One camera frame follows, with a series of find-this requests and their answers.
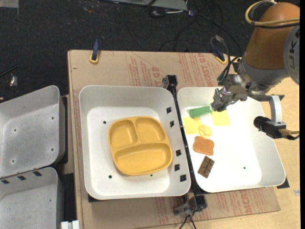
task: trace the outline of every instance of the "yellow cable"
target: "yellow cable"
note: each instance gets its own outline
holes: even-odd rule
[[[300,21],[300,17],[293,17],[293,18],[289,18],[289,19],[282,19],[282,20],[277,20],[277,21],[264,21],[264,22],[259,22],[259,21],[253,21],[249,18],[249,13],[251,11],[251,9],[257,5],[258,3],[263,3],[263,2],[273,2],[274,4],[277,4],[277,2],[273,1],[273,0],[262,0],[259,2],[256,2],[254,4],[252,4],[245,13],[245,19],[246,21],[254,26],[268,26],[268,25],[275,25],[275,24],[280,24],[280,23],[286,23],[286,22],[296,22],[296,21]]]

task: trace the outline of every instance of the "black metal bracket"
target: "black metal bracket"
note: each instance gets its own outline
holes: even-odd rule
[[[176,110],[177,110],[178,120],[179,120],[179,126],[180,126],[182,139],[183,139],[183,143],[184,143],[184,148],[185,148],[185,152],[186,152],[187,163],[188,163],[188,167],[189,167],[189,171],[190,171],[191,190],[194,193],[195,206],[197,208],[196,210],[202,210],[202,209],[205,209],[207,207],[206,200],[205,200],[205,197],[204,197],[204,194],[206,194],[206,192],[204,192],[198,186],[198,184],[196,182],[195,173],[194,173],[192,160],[191,160],[191,155],[190,155],[190,150],[189,150],[189,146],[187,144],[186,135],[185,135],[185,132],[184,132],[182,118],[181,118],[181,115],[180,115],[180,110],[179,110],[179,105],[178,105],[178,100],[177,100],[177,90],[176,90],[177,84],[178,84],[178,81],[177,81],[176,75],[167,75],[163,79],[161,87],[167,89],[173,95],[173,98],[174,98],[174,101],[175,101],[175,107],[176,107]]]

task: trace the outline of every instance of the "yellow square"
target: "yellow square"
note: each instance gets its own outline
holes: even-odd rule
[[[191,117],[184,117],[183,118],[183,125],[186,134],[199,134],[199,126],[201,125],[201,118],[191,118]]]
[[[212,119],[214,125],[231,125],[227,110],[212,111]]]

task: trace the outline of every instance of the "black floor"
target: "black floor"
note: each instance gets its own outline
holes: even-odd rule
[[[0,103],[48,85],[68,93],[67,51],[209,52],[210,39],[224,38],[232,55],[243,52],[253,27],[244,13],[260,0],[189,0],[187,12],[152,18],[143,6],[97,0],[19,0],[0,8]],[[300,5],[300,0],[276,0]],[[18,79],[10,86],[12,76]]]

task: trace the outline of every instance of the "yellow plate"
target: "yellow plate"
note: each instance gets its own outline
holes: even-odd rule
[[[151,174],[173,161],[172,147],[162,124],[149,116],[112,123],[108,141],[115,166],[127,176]]]

